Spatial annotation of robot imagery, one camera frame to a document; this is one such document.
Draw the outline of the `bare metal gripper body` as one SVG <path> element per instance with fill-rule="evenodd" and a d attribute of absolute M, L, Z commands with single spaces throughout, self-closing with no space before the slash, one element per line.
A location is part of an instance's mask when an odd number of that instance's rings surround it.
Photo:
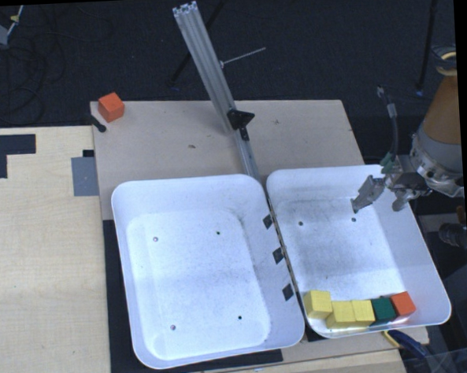
<path fill-rule="evenodd" d="M 465 188 L 458 184 L 462 173 L 453 172 L 424 152 L 384 158 L 384 182 L 402 201 L 437 192 L 451 198 L 463 198 Z"/>

